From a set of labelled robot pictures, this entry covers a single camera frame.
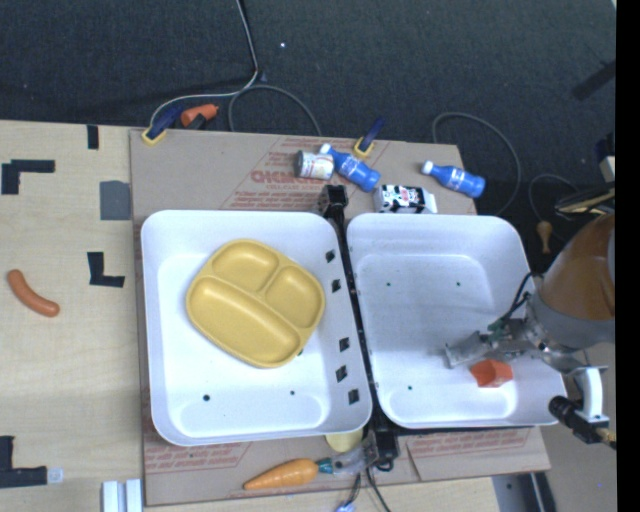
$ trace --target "blue bottle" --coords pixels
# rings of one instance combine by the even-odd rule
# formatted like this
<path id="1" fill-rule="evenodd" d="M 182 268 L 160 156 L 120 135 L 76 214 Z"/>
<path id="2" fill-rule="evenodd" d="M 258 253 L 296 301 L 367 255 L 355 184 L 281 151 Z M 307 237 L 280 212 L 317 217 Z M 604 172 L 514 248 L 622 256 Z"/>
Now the blue bottle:
<path id="1" fill-rule="evenodd" d="M 378 171 L 370 169 L 349 153 L 339 153 L 331 147 L 331 144 L 323 144 L 320 154 L 331 155 L 338 174 L 355 183 L 365 192 L 371 192 L 380 180 Z"/>
<path id="2" fill-rule="evenodd" d="M 433 176 L 443 187 L 462 192 L 472 198 L 477 198 L 484 192 L 485 180 L 453 165 L 436 165 L 427 160 L 422 166 L 422 174 Z"/>

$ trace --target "hot dog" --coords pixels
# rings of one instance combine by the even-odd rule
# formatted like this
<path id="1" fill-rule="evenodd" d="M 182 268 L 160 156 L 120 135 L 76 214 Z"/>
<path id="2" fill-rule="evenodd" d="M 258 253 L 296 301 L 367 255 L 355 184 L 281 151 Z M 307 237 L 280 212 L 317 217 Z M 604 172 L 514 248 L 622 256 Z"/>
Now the hot dog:
<path id="1" fill-rule="evenodd" d="M 17 269 L 10 270 L 7 281 L 11 291 L 27 307 L 44 316 L 53 317 L 60 312 L 60 306 L 53 301 L 41 297 L 27 284 L 22 272 Z"/>

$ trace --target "cardboard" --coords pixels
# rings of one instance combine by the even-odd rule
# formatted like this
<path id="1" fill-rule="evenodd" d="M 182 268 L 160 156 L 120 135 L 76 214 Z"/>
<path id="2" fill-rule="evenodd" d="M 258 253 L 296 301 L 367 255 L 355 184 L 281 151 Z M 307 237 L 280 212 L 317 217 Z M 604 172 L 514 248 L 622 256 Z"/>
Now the cardboard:
<path id="1" fill-rule="evenodd" d="M 331 456 L 334 452 L 323 437 L 185 448 L 167 443 L 155 432 L 146 371 L 139 233 L 144 220 L 163 209 L 315 211 L 327 181 L 296 178 L 297 152 L 317 152 L 324 142 L 347 152 L 353 148 L 355 139 L 170 130 L 160 144 L 149 147 L 141 140 L 141 133 L 142 130 L 130 131 L 130 157 L 146 504 L 170 505 L 351 488 L 351 475 L 321 474 L 301 487 L 269 492 L 242 490 L 245 481 L 287 460 Z M 455 146 L 399 141 L 376 141 L 366 163 L 381 173 L 379 184 L 426 188 L 434 195 L 439 213 L 476 214 L 471 199 L 420 174 L 425 160 L 462 167 Z M 362 192 L 336 175 L 329 183 L 341 183 L 347 188 L 347 221 L 373 211 L 372 194 Z M 401 436 L 398 441 L 400 456 L 393 470 L 375 471 L 380 485 L 549 468 L 537 427 Z"/>

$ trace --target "wooden surface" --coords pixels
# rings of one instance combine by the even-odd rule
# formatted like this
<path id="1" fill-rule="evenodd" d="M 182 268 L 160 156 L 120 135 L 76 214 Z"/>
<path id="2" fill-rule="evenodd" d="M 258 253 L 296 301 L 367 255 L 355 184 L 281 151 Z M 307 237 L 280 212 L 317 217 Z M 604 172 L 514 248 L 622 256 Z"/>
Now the wooden surface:
<path id="1" fill-rule="evenodd" d="M 102 221 L 99 184 L 129 182 L 128 129 L 0 122 L 0 161 L 55 160 L 53 174 L 22 173 L 17 195 L 0 195 L 0 435 L 15 436 L 14 467 L 60 467 L 59 484 L 0 489 L 0 510 L 99 510 L 103 481 L 142 478 L 140 383 L 131 221 Z M 104 252 L 105 274 L 123 288 L 92 286 L 87 252 Z M 25 274 L 60 304 L 40 316 L 12 294 L 5 275 Z M 490 478 L 385 486 L 394 511 L 497 511 Z M 174 511 L 333 511 L 344 492 L 162 507 Z M 382 507 L 369 489 L 358 511 Z"/>

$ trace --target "can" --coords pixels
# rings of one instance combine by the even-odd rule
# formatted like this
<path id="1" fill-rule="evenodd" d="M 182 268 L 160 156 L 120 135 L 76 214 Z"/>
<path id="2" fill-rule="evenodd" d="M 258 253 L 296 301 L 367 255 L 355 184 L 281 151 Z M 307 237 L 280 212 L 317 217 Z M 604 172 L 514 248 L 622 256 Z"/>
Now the can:
<path id="1" fill-rule="evenodd" d="M 299 178 L 330 180 L 333 174 L 333 156 L 316 155 L 307 151 L 298 151 L 294 170 Z"/>

